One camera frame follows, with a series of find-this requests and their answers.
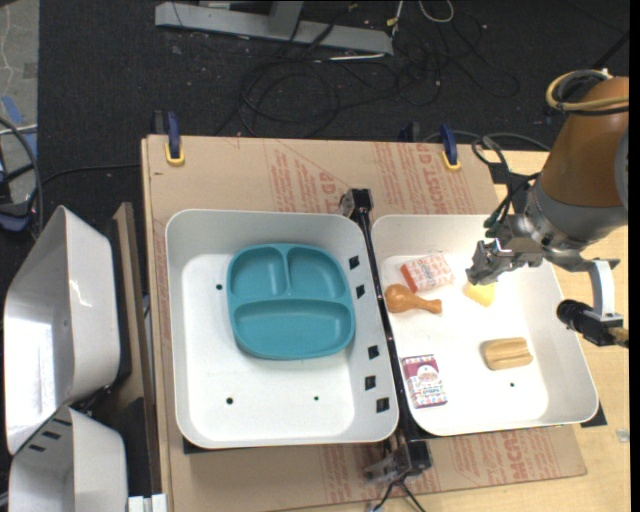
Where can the orange and white carton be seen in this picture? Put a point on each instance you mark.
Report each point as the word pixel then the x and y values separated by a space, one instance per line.
pixel 427 271

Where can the brown toy chicken drumstick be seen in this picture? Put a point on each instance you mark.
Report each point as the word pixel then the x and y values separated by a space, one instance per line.
pixel 402 298

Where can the white plastic tray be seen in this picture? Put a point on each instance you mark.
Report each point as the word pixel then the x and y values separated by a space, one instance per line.
pixel 500 405
pixel 280 400

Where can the black cylinder on white bracket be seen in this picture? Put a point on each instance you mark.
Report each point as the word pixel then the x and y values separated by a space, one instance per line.
pixel 585 320

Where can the pink and white carton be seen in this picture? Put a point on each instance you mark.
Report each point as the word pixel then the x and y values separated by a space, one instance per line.
pixel 424 382

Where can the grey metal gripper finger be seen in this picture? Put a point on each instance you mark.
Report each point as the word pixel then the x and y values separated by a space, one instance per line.
pixel 492 270
pixel 476 262

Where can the thin black rod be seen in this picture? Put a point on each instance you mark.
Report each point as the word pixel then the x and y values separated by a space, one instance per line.
pixel 386 310

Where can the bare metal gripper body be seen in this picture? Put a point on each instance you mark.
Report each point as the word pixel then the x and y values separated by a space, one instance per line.
pixel 525 247

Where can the blue divided plate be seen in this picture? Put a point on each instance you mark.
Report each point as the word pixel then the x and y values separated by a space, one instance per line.
pixel 290 320

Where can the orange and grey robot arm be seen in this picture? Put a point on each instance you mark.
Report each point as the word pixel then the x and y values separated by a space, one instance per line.
pixel 582 150

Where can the tan toy hot dog bun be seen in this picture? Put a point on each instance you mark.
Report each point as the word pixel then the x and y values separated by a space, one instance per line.
pixel 506 354

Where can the yellow toy cheese wedge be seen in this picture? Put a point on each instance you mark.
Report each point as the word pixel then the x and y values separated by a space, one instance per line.
pixel 481 295

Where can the brown cardboard board red print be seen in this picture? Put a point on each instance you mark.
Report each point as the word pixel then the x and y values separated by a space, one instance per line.
pixel 280 175

